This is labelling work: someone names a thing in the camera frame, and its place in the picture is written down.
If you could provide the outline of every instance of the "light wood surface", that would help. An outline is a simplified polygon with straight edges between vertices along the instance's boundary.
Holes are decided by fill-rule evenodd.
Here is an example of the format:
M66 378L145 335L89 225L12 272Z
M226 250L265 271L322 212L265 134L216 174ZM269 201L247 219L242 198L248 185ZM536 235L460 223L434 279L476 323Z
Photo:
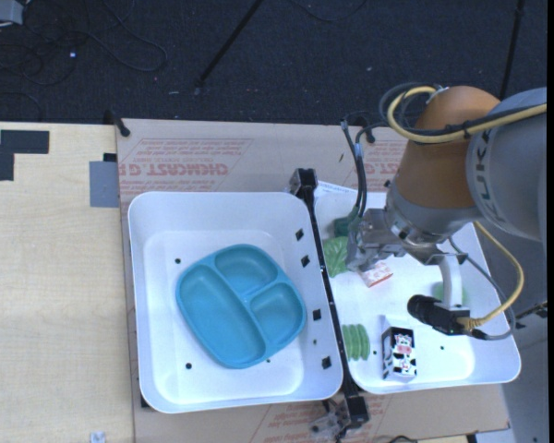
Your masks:
M0 442L133 441L118 209L90 207L111 126L49 129L0 182Z

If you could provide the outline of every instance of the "yellow cable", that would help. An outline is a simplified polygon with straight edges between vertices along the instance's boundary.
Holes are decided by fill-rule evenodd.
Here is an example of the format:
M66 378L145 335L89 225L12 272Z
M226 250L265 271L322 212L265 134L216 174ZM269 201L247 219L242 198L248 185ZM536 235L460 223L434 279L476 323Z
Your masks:
M509 250L505 246L503 246L499 240L497 240L490 232L482 226L478 221L474 222L474 226L477 228L479 232L481 232L486 238L488 238L491 243L496 246L501 253L503 253L508 260L513 264L515 267L515 270L517 272L517 285L515 286L515 290L511 294L511 296L500 306L495 308L492 312L490 312L488 315L482 318L470 318L470 317L460 317L457 318L458 323L461 323L464 325L464 327L467 330L472 330L477 327L480 327L481 325L485 324L492 318L496 317L501 312L505 311L507 308L509 308L515 300L517 300L517 297L519 297L519 294L521 293L521 290L524 288L524 269L521 267L521 264L519 264L519 261L515 258L514 255L512 255Z
M398 132L400 135L404 136L405 138L411 139L412 141L415 141L418 143L428 143L428 144L446 143L448 141L457 141L458 139L464 139L463 130L457 131L455 133L450 133L447 135L439 135L439 136L418 135L402 128L398 124L398 122L396 122L396 119L394 118L394 111L398 107L398 104L404 98L412 97L413 95L417 95L418 93L435 93L436 91L437 89L435 89L434 87L421 86L421 87L415 87L413 89L410 89L400 94L398 97L396 97L388 107L388 123L390 124L390 127L394 129L396 132ZM523 120L525 118L529 118L537 114L543 114L547 111L547 109L548 109L548 104L542 103L537 106L526 108L516 114L507 114L500 118L496 118L494 120L481 123L480 125L471 126L470 128L467 128L466 131L469 135L473 135L474 133L478 133L480 131L494 128L496 126L507 125L509 123Z

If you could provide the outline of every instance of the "black floor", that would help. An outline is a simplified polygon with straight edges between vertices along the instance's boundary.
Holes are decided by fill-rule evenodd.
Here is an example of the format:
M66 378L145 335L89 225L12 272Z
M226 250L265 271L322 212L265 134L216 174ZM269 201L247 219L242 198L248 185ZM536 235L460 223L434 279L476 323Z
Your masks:
M256 1L30 0L0 28L0 121L328 125L408 81L547 85L548 0L263 0L210 67Z

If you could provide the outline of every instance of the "blue divided dish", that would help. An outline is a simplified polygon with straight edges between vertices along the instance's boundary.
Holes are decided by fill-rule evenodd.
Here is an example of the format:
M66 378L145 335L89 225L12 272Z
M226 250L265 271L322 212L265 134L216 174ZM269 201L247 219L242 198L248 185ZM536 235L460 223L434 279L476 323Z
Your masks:
M260 363L306 324L298 290L253 245L229 246L191 265L178 279L176 302L199 342L227 367Z

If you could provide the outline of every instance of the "white tray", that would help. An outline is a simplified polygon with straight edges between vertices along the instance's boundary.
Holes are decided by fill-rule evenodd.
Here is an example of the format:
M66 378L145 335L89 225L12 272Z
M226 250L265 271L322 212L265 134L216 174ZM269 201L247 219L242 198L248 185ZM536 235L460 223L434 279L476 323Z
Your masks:
M300 199L285 193L148 192L132 201L128 225L139 384L152 408L194 412L324 400L338 391L343 369L312 225ZM295 284L307 310L297 338L246 369L215 362L175 300L177 279L189 265L236 244L269 254Z
M324 194L317 200L316 216L322 241L332 237L332 222L346 216L355 203L355 193ZM385 194L368 196L367 206L382 208ZM487 265L472 224L454 236L460 248L486 270ZM451 247L442 245L445 251ZM414 258L390 257L384 261L392 276L367 287L361 277L347 271L331 278L332 293L341 325L363 324L370 341L367 360L349 362L349 370L362 389L387 394L409 390L448 388L476 384L503 383L515 379L521 360L513 337L498 341L481 341L466 336L446 336L412 318L407 310L408 300L415 294L433 295L441 285L440 268L423 266ZM473 317L483 317L500 304L490 283L469 263L461 266L464 286L464 306ZM413 329L416 345L417 376L408 382L383 379L381 333L383 318L400 322ZM498 335L508 329L504 315L485 324L483 331Z

